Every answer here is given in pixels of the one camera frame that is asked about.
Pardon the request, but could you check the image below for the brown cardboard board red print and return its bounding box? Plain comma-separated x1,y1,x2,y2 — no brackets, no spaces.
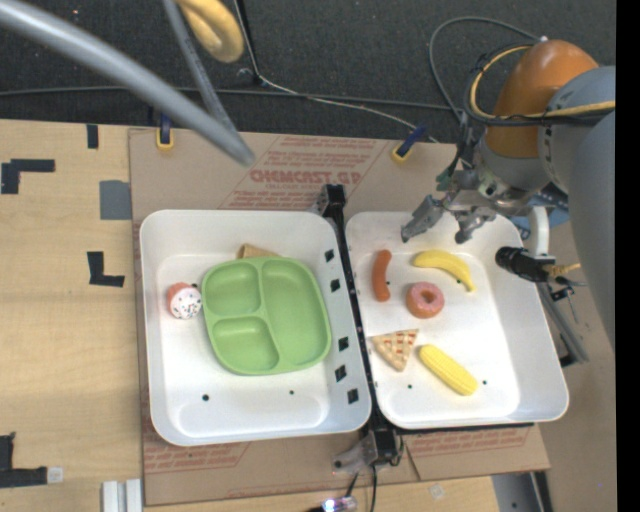
127,127,552,507

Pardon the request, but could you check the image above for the yellow banana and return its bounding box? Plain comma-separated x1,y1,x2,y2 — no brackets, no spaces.
412,249,478,294

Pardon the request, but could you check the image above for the black cylinder on white bracket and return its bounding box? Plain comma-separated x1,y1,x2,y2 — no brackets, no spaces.
494,205,558,284

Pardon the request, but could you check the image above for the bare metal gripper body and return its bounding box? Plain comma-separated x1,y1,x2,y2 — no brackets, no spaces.
442,168,532,225

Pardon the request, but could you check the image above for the orange sausage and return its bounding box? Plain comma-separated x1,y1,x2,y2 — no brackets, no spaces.
370,248,394,303

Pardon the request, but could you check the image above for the tan lattice pie slice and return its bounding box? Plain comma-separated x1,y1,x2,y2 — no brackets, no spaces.
371,327,420,373

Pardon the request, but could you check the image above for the white plastic tray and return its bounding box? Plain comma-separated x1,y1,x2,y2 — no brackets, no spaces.
138,208,374,447
344,210,571,431

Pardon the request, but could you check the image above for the yellow corn cob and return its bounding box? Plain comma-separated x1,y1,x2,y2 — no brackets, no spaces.
418,343,480,397

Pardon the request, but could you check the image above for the green divided plate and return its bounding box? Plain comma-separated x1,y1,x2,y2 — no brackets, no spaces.
200,256,333,377

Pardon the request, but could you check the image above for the tan ice cream cone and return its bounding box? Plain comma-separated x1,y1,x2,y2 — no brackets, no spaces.
235,242,282,261

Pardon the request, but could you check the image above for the pink doughnut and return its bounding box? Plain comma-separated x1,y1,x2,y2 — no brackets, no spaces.
404,281,446,320

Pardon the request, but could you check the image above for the black block with thin wires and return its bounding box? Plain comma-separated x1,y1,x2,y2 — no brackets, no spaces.
366,427,402,467
318,183,348,218

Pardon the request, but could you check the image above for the pink sprinkled cupcake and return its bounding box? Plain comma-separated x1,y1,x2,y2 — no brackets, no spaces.
166,281,204,321

